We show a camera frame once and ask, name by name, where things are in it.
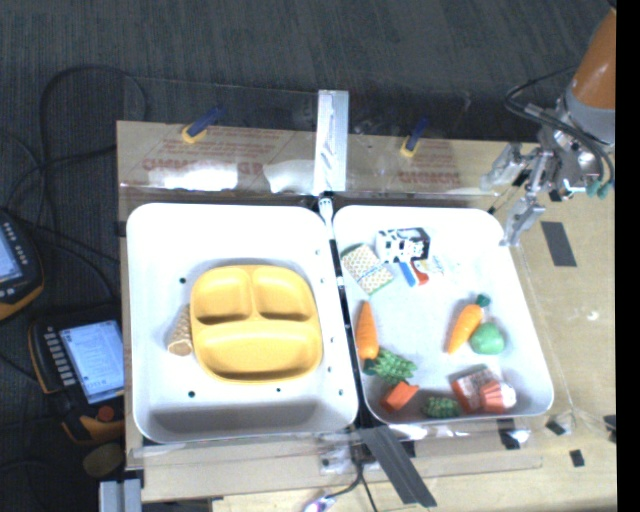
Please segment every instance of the black electronic device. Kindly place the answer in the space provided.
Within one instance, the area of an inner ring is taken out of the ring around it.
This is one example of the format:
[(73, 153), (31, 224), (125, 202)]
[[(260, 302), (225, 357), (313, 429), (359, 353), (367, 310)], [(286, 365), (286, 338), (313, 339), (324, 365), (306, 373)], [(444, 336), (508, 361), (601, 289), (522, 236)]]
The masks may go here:
[(108, 304), (39, 318), (29, 351), (54, 414), (79, 444), (124, 433), (124, 355), (121, 311)]
[(44, 287), (36, 248), (21, 226), (0, 210), (0, 320), (35, 299)]

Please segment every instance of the yellow tray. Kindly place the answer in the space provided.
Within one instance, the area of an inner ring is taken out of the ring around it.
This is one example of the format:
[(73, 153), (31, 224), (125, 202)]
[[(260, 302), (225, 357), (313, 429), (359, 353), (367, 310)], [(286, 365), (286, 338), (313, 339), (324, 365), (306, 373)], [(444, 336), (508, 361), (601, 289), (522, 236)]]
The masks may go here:
[(223, 380), (293, 379), (322, 359), (313, 293), (283, 267), (238, 265), (202, 274), (191, 290), (191, 331), (198, 362)]

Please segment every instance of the blue and yellow clamp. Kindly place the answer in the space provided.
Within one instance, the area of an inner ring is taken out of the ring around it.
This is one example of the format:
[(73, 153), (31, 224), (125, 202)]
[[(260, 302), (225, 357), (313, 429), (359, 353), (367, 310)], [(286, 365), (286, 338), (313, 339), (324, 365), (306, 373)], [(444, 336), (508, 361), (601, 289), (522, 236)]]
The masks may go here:
[(207, 127), (214, 124), (224, 115), (222, 107), (213, 107), (202, 117), (182, 129), (182, 140), (194, 144), (207, 134)]
[(421, 117), (416, 127), (411, 132), (404, 142), (402, 143), (402, 147), (400, 148), (400, 154), (406, 157), (412, 157), (415, 155), (418, 146), (420, 144), (420, 137), (429, 126), (429, 120), (426, 117)]

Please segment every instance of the orange carrot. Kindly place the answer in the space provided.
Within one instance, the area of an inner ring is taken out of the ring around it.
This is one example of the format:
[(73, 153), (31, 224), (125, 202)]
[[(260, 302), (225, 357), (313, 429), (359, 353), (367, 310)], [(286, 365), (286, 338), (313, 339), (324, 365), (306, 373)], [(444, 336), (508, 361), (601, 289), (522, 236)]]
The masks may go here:
[(418, 386), (412, 386), (402, 380), (380, 399), (380, 405), (389, 413), (399, 411), (407, 405), (409, 400), (413, 398), (413, 395), (417, 393), (418, 389)]
[(447, 345), (447, 352), (449, 354), (453, 354), (469, 340), (473, 331), (475, 331), (480, 325), (480, 322), (482, 322), (484, 315), (482, 308), (488, 306), (490, 302), (489, 297), (480, 294), (474, 304), (467, 304), (464, 307), (453, 326), (453, 331), (449, 338), (449, 344)]
[(365, 302), (360, 310), (356, 327), (356, 347), (358, 348), (358, 356), (362, 360), (375, 359), (380, 351), (378, 331), (369, 302)]

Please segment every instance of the lcd screen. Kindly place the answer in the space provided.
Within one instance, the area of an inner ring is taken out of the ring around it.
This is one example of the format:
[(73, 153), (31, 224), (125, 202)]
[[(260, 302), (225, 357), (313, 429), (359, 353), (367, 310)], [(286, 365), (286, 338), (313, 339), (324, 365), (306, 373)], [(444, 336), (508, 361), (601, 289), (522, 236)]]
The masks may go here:
[(90, 404), (108, 400), (124, 389), (122, 333), (108, 320), (60, 331), (78, 380)]
[(18, 260), (11, 252), (11, 247), (4, 233), (0, 231), (0, 283), (22, 276)]

